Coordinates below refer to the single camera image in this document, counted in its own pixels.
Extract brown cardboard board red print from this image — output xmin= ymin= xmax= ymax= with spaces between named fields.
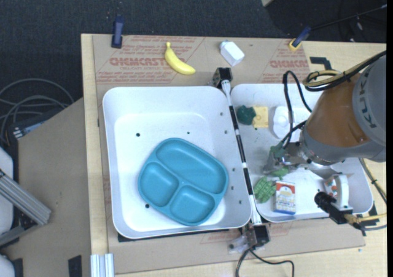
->
xmin=91 ymin=34 xmax=367 ymax=275

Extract small orange and white packet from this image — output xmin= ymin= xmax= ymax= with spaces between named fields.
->
xmin=323 ymin=175 xmax=340 ymax=200

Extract black cylinder on white bracket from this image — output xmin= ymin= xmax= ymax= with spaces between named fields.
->
xmin=314 ymin=174 xmax=354 ymax=225

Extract green grapes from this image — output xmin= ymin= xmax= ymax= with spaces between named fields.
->
xmin=253 ymin=176 xmax=277 ymax=204

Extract yellow banana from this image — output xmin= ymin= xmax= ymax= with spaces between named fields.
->
xmin=164 ymin=42 xmax=197 ymax=76

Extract green broccoli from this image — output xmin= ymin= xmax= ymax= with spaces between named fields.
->
xmin=236 ymin=105 xmax=257 ymax=125

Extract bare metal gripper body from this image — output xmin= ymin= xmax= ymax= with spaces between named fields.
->
xmin=278 ymin=142 xmax=338 ymax=179

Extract thin black and white rod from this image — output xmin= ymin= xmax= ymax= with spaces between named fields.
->
xmin=221 ymin=80 xmax=262 ymax=225

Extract white plastic tray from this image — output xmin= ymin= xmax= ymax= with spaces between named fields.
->
xmin=230 ymin=83 xmax=374 ymax=224
xmin=102 ymin=85 xmax=253 ymax=240

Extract yellow cheese wedge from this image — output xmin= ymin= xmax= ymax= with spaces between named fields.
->
xmin=252 ymin=106 xmax=270 ymax=130

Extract blue divided plate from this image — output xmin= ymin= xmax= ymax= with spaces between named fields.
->
xmin=137 ymin=137 xmax=230 ymax=227

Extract orange and white carton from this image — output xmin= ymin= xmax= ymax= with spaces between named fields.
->
xmin=273 ymin=180 xmax=297 ymax=216

